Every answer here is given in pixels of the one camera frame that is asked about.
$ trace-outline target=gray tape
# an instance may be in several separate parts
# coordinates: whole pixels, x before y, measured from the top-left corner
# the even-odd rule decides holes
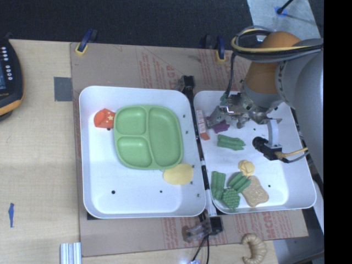
[[[54,77],[54,96],[56,102],[72,101],[72,82],[68,77]]]

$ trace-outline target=wooden table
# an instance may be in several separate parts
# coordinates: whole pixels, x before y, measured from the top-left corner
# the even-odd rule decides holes
[[[10,42],[21,62],[25,98],[0,122],[0,263],[58,264],[60,244],[80,241],[73,105],[54,99],[54,78],[71,77],[70,43]],[[263,263],[278,263],[273,242],[265,243]],[[82,263],[188,263],[196,250],[84,257]],[[202,263],[206,251],[198,254]],[[209,263],[243,263],[242,256],[250,256],[247,246],[211,246]]]

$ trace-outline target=white tray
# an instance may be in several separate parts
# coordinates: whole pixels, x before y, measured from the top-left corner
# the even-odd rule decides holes
[[[194,166],[191,183],[171,185],[163,172],[131,169],[119,161],[113,130],[94,126],[94,115],[129,105],[159,105],[177,116],[183,139],[180,163]],[[174,90],[90,86],[79,96],[84,205],[97,218],[199,215],[206,197],[192,114],[187,97]]]
[[[219,99],[223,93],[223,91],[197,93],[194,98],[195,109],[203,110],[204,117],[210,116],[219,105]],[[275,119],[282,118],[278,124],[279,143],[282,146],[282,151],[288,153],[301,149],[302,144],[289,106],[282,103],[269,116]],[[240,205],[235,211],[225,207],[216,199],[213,199],[214,205],[227,214],[291,210],[313,206],[316,192],[306,159],[300,159],[293,163],[283,163],[278,160],[269,161],[252,145],[252,140],[257,136],[268,139],[267,125],[258,125],[253,121],[245,123],[241,129],[237,129],[235,125],[236,122],[232,122],[227,131],[219,134],[242,139],[246,143],[244,150],[233,151],[229,148],[218,147],[218,134],[213,129],[209,130],[210,140],[201,140],[209,182],[211,184],[211,172],[218,171],[226,174],[225,184],[227,184],[228,178],[234,172],[239,171],[239,161],[248,160],[254,164],[253,175],[258,177],[261,185],[267,191],[269,200],[256,207],[250,207],[240,194]],[[292,160],[302,154],[288,157],[288,159]]]

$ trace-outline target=black carpet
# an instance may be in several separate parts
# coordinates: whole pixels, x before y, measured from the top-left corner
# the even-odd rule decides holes
[[[324,0],[309,0],[323,37]],[[0,0],[0,35],[80,41],[88,28],[99,43],[197,48],[206,34],[225,48],[252,25],[246,0]]]

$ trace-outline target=divided plate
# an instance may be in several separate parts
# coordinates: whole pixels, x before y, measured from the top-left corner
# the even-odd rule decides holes
[[[168,108],[140,104],[119,109],[114,118],[116,153],[135,169],[168,169],[182,159],[181,129]]]

